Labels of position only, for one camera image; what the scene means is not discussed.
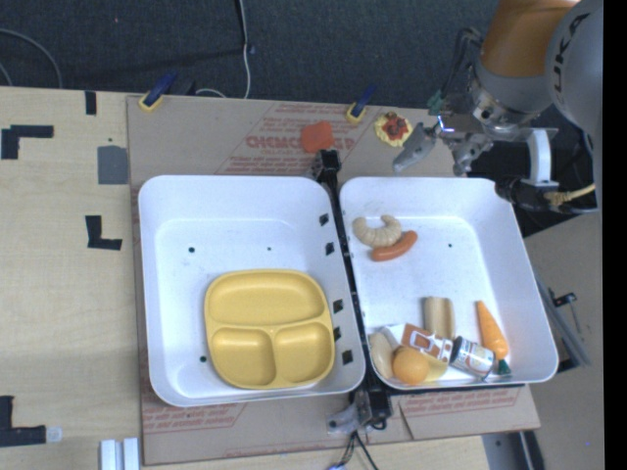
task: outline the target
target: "brown cylinder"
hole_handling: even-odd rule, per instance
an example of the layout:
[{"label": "brown cylinder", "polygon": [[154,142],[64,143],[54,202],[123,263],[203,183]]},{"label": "brown cylinder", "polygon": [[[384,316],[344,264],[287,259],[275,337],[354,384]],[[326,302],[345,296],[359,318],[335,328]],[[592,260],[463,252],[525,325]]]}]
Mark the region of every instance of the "brown cylinder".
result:
[{"label": "brown cylinder", "polygon": [[545,57],[561,19],[580,0],[501,0],[481,48],[481,63],[502,76],[545,73]]}]

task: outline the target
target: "dark background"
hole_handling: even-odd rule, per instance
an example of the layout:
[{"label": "dark background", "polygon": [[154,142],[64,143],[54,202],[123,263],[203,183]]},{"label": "dark background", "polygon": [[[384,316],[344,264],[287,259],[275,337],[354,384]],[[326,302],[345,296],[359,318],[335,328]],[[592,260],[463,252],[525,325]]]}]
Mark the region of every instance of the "dark background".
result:
[{"label": "dark background", "polygon": [[[457,32],[485,33],[499,0],[243,0],[251,99],[350,104],[375,84],[372,104],[426,108],[451,66]],[[0,27],[41,44],[68,89],[143,93],[168,71],[174,91],[246,92],[237,0],[0,0]],[[14,85],[57,88],[50,61],[0,34],[0,64]],[[0,74],[0,84],[7,80]],[[579,131],[554,109],[555,178],[591,182]],[[471,176],[526,174],[525,145],[496,145]],[[523,235],[570,216],[516,208]]]}]

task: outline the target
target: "carrot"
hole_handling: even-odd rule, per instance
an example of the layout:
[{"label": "carrot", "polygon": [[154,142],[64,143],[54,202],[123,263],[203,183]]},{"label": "carrot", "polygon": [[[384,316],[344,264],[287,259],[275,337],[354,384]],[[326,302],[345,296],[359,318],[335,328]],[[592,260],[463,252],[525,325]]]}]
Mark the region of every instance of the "carrot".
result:
[{"label": "carrot", "polygon": [[418,240],[418,234],[413,230],[408,230],[396,244],[389,247],[374,248],[370,253],[370,257],[374,261],[387,261],[397,258],[411,249],[416,240]]},{"label": "carrot", "polygon": [[496,319],[482,301],[477,302],[477,315],[483,346],[494,352],[497,360],[503,360],[509,353],[509,345]]}]

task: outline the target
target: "blue and yellow clamp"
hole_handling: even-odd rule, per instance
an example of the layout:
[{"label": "blue and yellow clamp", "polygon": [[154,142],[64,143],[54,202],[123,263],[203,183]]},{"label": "blue and yellow clamp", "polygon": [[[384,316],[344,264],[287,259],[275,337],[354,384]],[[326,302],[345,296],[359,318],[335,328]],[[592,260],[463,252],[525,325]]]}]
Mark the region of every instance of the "blue and yellow clamp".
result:
[{"label": "blue and yellow clamp", "polygon": [[363,94],[360,98],[353,103],[346,112],[346,120],[350,123],[360,123],[362,121],[363,116],[365,115],[365,105],[370,101],[372,94],[376,90],[376,85],[368,85],[368,87],[363,91]]},{"label": "blue and yellow clamp", "polygon": [[164,101],[164,94],[168,94],[177,76],[176,71],[170,71],[159,78],[155,86],[141,97],[138,102],[139,108],[147,113],[154,112]]}]

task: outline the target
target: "white tray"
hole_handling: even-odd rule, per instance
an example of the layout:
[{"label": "white tray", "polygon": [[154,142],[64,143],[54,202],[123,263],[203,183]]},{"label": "white tray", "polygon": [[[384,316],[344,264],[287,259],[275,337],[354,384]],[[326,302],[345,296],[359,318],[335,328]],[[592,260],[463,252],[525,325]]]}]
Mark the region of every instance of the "white tray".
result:
[{"label": "white tray", "polygon": [[[359,385],[365,359],[331,204],[319,184],[305,177],[158,176],[140,190],[139,216],[149,373],[165,402],[295,398]],[[214,370],[205,292],[223,273],[255,268],[301,270],[323,289],[340,337],[333,368],[319,382],[246,390]]]},{"label": "white tray", "polygon": [[[509,342],[509,377],[486,382],[449,367],[437,382],[399,390],[543,382],[554,376],[557,351],[511,204],[479,178],[358,177],[340,191],[349,250],[366,333],[382,326],[422,326],[421,299],[453,301],[457,334],[480,343],[475,302],[483,300]],[[372,261],[352,235],[352,222],[370,225],[395,216],[418,234],[400,258]]]}]

